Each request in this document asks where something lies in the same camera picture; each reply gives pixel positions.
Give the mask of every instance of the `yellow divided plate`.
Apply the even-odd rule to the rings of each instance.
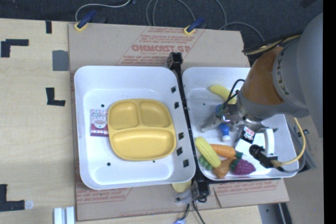
[[[152,99],[127,99],[109,108],[108,129],[114,153],[128,161],[164,158],[176,147],[168,108]]]

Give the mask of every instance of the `yellow corn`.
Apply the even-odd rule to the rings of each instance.
[[[207,140],[199,136],[195,139],[195,145],[201,155],[213,168],[217,168],[221,165],[221,159],[218,157],[217,153],[213,150]]]

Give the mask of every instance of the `cardboard sheet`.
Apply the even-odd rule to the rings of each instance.
[[[183,212],[175,203],[171,185],[93,190],[79,175],[76,107],[73,76],[88,65],[164,66],[170,52],[181,52],[182,70],[193,66],[249,67],[241,52],[243,40],[237,31],[197,29],[186,36],[180,28],[89,24],[77,32],[68,24],[72,121],[76,166],[77,221]],[[199,209],[215,209],[286,202],[282,179],[211,185],[211,194]]]

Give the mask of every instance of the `white tray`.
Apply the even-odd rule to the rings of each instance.
[[[75,73],[80,176],[92,189],[171,184],[190,180],[196,171],[175,74],[163,67],[86,66]],[[108,137],[90,135],[90,111],[108,110],[124,99],[146,98],[169,109],[176,132],[175,151],[155,161],[118,158]]]
[[[201,132],[201,126],[205,120],[215,111],[215,107],[224,102],[224,100],[212,93],[208,88],[212,85],[219,84],[231,89],[238,79],[245,79],[249,72],[249,68],[213,68],[213,67],[191,67],[186,69],[182,75],[184,92],[187,99],[188,112],[190,116],[191,129],[193,138],[198,136],[204,137],[208,142],[216,144],[222,142],[222,135],[217,128]],[[277,128],[274,133],[275,154],[278,155],[280,161],[288,161],[296,157],[295,148],[287,127],[284,115],[275,115],[267,120],[262,121],[264,126]],[[236,137],[232,137],[227,145],[234,146]],[[254,144],[265,147],[265,139],[263,135],[255,137]],[[243,158],[251,162],[256,171],[248,176],[236,176],[229,172],[224,179],[218,179],[211,171],[201,166],[202,173],[209,179],[214,181],[222,180],[247,180],[247,179],[270,179],[291,177],[296,174],[283,173],[274,168],[266,169],[259,164],[248,152],[247,146],[244,147]],[[299,166],[298,161],[286,165],[286,170],[295,170]]]

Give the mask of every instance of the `wooden table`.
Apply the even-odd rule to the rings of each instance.
[[[0,184],[7,200],[31,200],[33,209],[0,212],[1,223],[52,223],[56,207],[75,206],[70,74],[53,71],[52,51],[68,51],[67,22],[0,19],[0,40],[29,39],[0,58]],[[65,106],[47,105],[46,88]],[[206,223],[262,223],[258,206],[202,210]],[[171,213],[85,223],[174,223]],[[190,212],[187,223],[200,223]]]

